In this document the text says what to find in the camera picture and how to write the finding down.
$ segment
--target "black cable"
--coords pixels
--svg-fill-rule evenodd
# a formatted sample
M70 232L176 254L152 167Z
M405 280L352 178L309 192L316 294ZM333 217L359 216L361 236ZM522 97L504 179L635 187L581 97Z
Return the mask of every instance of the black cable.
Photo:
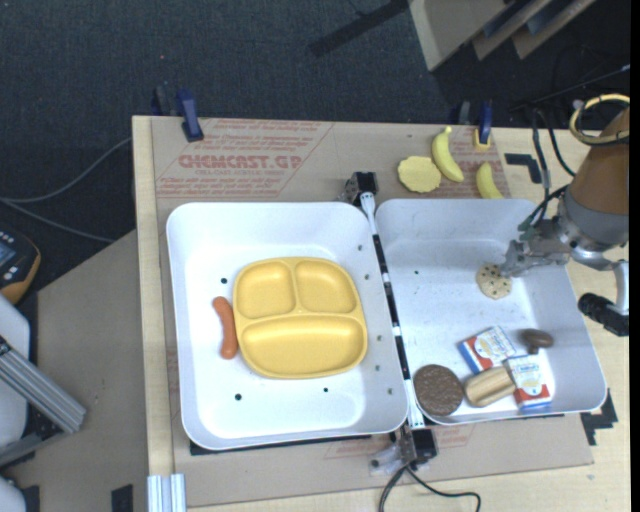
M536 154L538 155L538 161L540 162L540 170L542 171L542 186L544 187L544 201L541 203L542 212L536 224L544 219L545 214L547 213L547 205L549 204L549 187L550 187L550 175L549 168L547 167L547 160L544 157L544 152L542 151L542 146L540 145L540 133L538 132L538 109L534 110L533 119L531 122L531 128L533 130L533 146L536 150Z
M442 496L443 498L464 498L464 497L472 497L475 498L477 500L477 505L476 505L476 510L475 512L480 512L480 506L482 504L482 499L480 498L480 495L478 493L475 492L455 492L455 493L448 493L448 492L443 492L443 491L439 491L437 489L434 489L433 487L431 487L429 484L427 484L426 482L424 482L423 480L420 479L420 477L418 477L418 475L415 474L415 472L407 465L407 466L403 466L401 467L389 480L389 482L387 483L387 485L384 487L384 489L382 490L382 495L380 496L380 502L378 504L378 512L384 512L384 504L387 501L387 498L389 498L389 495L391 494L391 491L393 490L393 488L395 487L395 485L398 483L398 481L400 480L400 478L402 478L402 475L404 474L405 471L409 472L409 475L411 475L411 477L417 482L419 483L422 487L424 487L425 489L427 489L428 491L432 492L433 494L436 494L438 496Z
M351 8L353 9L353 11L360 17L365 16L365 13L363 11L361 11L360 9L358 9L358 6L356 4L353 3L353 0L347 0L347 3L351 6Z
M567 174L569 174L569 176L575 176L576 173L571 169L571 167L567 165L567 163L564 161L564 158L562 158L562 155L560 154L560 148L558 147L558 141L556 140L556 135L553 132L551 123L547 121L547 117L545 113L541 109L536 109L534 114L537 114L538 116L540 116L540 119L542 119L542 122L547 127L547 131L549 132L549 138L551 139L551 146L553 147L553 152L556 154L556 158L558 159L558 162L560 162L560 165L567 172Z
M82 179L86 178L91 172L93 172L96 169L96 167L98 167L98 165L100 165L102 162L104 162L104 160L106 160L107 157L109 157L112 153L114 153L116 150L118 150L119 148L121 148L125 144L128 144L129 142L131 142L131 137L118 142L115 146L112 146L109 150L107 150L105 153L103 153L102 156L100 156L100 158L98 158L89 167L87 167L84 171L82 171L76 178L71 180L69 183L63 185L62 187L54 190L53 192L49 192L49 193L44 194L42 196L28 197L28 198L14 198L14 197L1 197L0 196L0 203L4 204L5 206L8 206L9 208L13 208L14 210L22 213L23 215L27 215L28 217L31 217L32 219L35 219L35 220L37 220L39 222L47 224L47 225L49 225L51 227L54 227L56 229L60 229L62 231L66 231L67 233L71 233L73 235L81 236L83 238L87 238L89 240L95 240L95 241L98 241L98 242L104 242L104 243L115 242L115 240L112 239L112 238L107 238L107 237L103 237L103 236L99 236L99 235L93 235L91 233L86 233L84 231L80 231L79 229L75 229L75 228L72 228L70 226L66 226L64 224L60 224L58 222L52 221L50 219L47 219L46 217L38 215L37 213L33 213L33 212L31 212L31 211L29 211L29 210L27 210L27 209L25 209L25 208L23 208L22 206L19 206L19 205L20 204L28 204L28 203L36 203L36 202L39 202L39 201L44 201L46 199L51 199L52 197L58 196L58 195L62 194L63 192L66 192L71 187L76 185L79 181L81 181Z
M54 227L56 229L60 229L62 231L66 231L67 233L71 233L73 235L78 235L81 236L83 238L88 238L89 240L96 240L98 242L104 242L104 243L112 243L115 242L114 239L111 238L106 238L106 237L102 237L99 235L92 235L91 233L85 233L84 231L80 231L78 229L69 227L69 226L65 226L64 224L59 224L55 221L49 220L46 217L42 217L41 215L38 215L37 213L33 213L30 212L29 210L26 210L24 208L22 208L22 206L18 206L17 204L14 204L10 201L7 201L3 198L0 197L0 203L4 204L5 206L8 206L9 208L13 208L14 210L19 211L20 213L31 217L32 219L38 220L40 222L43 222L44 224L47 224L51 227Z
M413 479L418 482L422 487L424 487L425 489L431 491L434 494L437 494L438 496L442 496L443 498L464 498L467 496L473 497L477 500L477 505L476 505L476 512L480 512L480 506L482 505L482 499L480 498L480 495L477 492L471 492L471 491L466 491L466 492L443 492L443 491L438 491L437 489L434 489L433 487L431 487L429 484L427 484L426 482L422 481L418 475L416 475L413 470L411 468L407 468L407 470L409 471L409 474L413 477Z
M587 85L591 85L591 84L600 82L602 80L605 80L607 78L611 78L612 76L616 76L616 75L619 75L621 73L626 73L627 71L630 71L630 70L631 70L631 64L625 64L624 66L616 69L615 71L611 71L609 73L606 73L605 75L602 75L602 76L599 76L599 77L596 77L596 78L592 78L591 80L587 80L587 81L581 82L579 84L574 84L574 85L572 85L570 87L566 87L566 88L562 89L561 91L555 91L555 92L549 93L549 94L547 94L545 96L542 96L540 98L536 98L536 99L533 99L533 100L528 100L526 102L523 102L523 103L520 103L520 104L516 105L515 107L509 107L508 111L509 112L515 112L517 110L521 110L523 108L526 108L526 107L528 107L530 105L537 105L539 103L542 103L544 101L550 100L550 99L555 98L557 96L562 96L563 94L566 94L568 92L574 91L576 89L584 89Z
M100 158L98 158L89 167L87 167L84 171L82 171L76 178L71 180L66 185L63 185L59 189L54 190L53 192L49 192L47 194L44 194L42 196L37 196L37 197L24 197L24 198L22 198L22 197L0 197L0 199L5 203L9 202L9 203L15 203L15 204L22 204L22 203L37 203L39 201L44 201L45 199L51 199L52 197L58 196L58 195L62 194L63 192L66 192L67 190L69 190L71 187L73 187L79 181L81 181L84 178L86 178L91 172L94 171L94 169L96 167L98 167L98 165L100 165L109 156L111 156L112 153L114 153L116 150L118 150L119 148L121 148L125 144L128 144L129 142L131 142L131 137L129 137L127 139L124 139L123 141L118 142L115 146L111 147L111 149L109 149L105 153L103 153Z
M529 221L533 222L533 219L536 217L536 214L541 211L541 210L545 210L547 208L547 205L549 204L549 202L552 199L557 199L559 198L562 194L565 193L565 191L567 190L567 188L569 187L569 185L565 185L564 187L560 187L559 189L555 190L554 192L552 192L551 194L549 194L549 197L546 197L538 206L536 206L535 210L533 210L531 212L531 215L529 215Z

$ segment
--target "toy banana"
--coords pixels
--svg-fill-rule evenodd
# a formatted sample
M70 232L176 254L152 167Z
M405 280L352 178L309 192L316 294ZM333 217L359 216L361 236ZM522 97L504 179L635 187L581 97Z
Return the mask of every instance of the toy banana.
M493 170L489 162L483 163L476 172L476 185L485 199L503 199L502 193L493 181Z
M451 126L447 126L444 131L434 137L431 143L431 156L442 174L451 181L461 182L464 180L462 169L460 169L460 166L455 162L449 152L450 133Z

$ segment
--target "round brown cookie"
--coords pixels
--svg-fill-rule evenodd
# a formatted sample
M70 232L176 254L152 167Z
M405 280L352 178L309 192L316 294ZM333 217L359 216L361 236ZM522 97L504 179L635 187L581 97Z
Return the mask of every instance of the round brown cookie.
M462 383L449 368L438 364L423 366L413 375L418 404L433 416L447 416L462 403Z

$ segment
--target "yellow plate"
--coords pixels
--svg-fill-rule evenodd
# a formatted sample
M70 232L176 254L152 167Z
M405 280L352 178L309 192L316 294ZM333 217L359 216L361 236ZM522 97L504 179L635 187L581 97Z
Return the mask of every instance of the yellow plate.
M238 343L267 377L324 377L367 351L360 297L349 274L321 258L275 258L244 267L233 290Z

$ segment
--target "white tray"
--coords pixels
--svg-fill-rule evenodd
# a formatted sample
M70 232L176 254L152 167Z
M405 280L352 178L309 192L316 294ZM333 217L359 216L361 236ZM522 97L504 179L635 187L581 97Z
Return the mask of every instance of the white tray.
M440 364L461 380L472 372L458 343L500 326L518 354L525 328L548 331L556 344L540 358L553 401L519 410L512 396L482 409L466 402L451 416L431 419L460 424L597 409L606 384L584 318L563 266L539 267L513 279L509 296L497 301L482 294L476 271L504 262L517 226L534 209L516 199L395 199L376 214L397 306L409 370Z
M391 318L366 218L343 203L190 203L167 221L177 327L182 421L210 450L390 432L407 415ZM211 301L231 300L247 264L287 256L327 258L351 275L369 348L331 377L269 379L238 354L222 359Z

